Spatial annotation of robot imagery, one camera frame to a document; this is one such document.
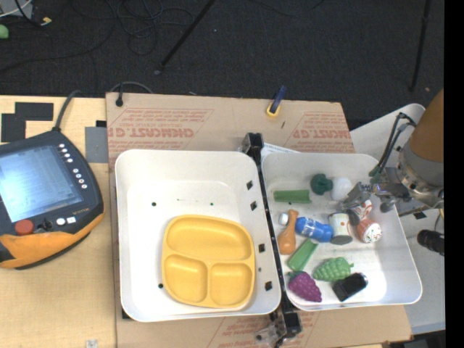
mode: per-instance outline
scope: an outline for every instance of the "blue can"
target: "blue can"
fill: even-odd
[[[322,224],[309,217],[298,217],[295,223],[295,232],[318,240],[319,242],[329,242],[334,234],[333,228],[329,224]]]

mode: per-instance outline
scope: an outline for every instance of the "dark carpet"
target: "dark carpet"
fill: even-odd
[[[353,129],[444,87],[444,0],[427,20],[426,0],[216,0],[155,75],[208,1],[33,0],[29,19],[0,7],[0,94],[134,82],[148,90],[124,91],[271,99],[285,85],[285,99],[341,102]]]

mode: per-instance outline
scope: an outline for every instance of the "emergency stop button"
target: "emergency stop button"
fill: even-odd
[[[18,236],[30,235],[34,231],[34,223],[29,219],[22,219],[16,222],[14,230]]]

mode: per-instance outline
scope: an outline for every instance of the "yellow divided plate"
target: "yellow divided plate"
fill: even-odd
[[[175,217],[163,237],[161,263],[163,284],[179,302],[235,308],[252,295],[252,237],[231,220],[204,215]]]

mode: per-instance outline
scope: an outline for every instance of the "white cable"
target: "white cable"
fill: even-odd
[[[24,9],[27,5],[29,5],[33,0],[27,0],[24,5],[21,6],[21,9]],[[12,10],[11,12],[7,12],[7,13],[3,13],[3,14],[0,14],[0,18],[2,17],[6,17],[7,15],[11,15],[13,13],[16,13],[19,11],[19,8],[16,8],[15,10]]]

